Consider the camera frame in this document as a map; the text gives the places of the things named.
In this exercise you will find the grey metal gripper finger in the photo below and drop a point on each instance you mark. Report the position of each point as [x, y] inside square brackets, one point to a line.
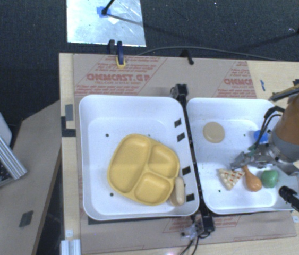
[256, 164]
[239, 160]

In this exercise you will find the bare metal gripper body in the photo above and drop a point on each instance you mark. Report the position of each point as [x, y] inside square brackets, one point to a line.
[272, 155]

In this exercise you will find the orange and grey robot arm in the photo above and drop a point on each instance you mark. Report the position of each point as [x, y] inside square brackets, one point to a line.
[298, 121]

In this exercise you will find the brown chicken drumstick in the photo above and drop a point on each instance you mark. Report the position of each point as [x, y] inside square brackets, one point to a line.
[252, 182]

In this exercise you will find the green bell pepper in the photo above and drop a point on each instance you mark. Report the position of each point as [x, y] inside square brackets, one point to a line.
[269, 179]

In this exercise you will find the pizza slice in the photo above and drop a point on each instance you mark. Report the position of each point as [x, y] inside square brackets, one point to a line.
[229, 179]

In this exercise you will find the white plastic tray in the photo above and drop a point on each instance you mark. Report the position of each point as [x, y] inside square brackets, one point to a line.
[218, 155]
[98, 147]

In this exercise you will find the blue round object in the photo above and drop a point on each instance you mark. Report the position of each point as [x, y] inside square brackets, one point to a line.
[257, 135]

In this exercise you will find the beige round biscuit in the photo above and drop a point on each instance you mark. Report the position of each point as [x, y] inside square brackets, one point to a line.
[213, 132]

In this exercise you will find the thin black rod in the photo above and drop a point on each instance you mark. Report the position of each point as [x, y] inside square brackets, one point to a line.
[191, 147]

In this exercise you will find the beige bread roll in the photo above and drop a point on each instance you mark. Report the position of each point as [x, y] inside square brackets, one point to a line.
[178, 193]

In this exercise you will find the yellow divided plate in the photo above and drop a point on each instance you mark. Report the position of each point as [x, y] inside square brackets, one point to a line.
[133, 166]

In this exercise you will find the brown cardboard board red print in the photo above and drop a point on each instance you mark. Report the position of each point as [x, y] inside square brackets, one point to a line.
[144, 84]

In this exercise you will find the black cylinder on white bracket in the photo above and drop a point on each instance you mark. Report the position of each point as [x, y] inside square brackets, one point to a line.
[292, 196]

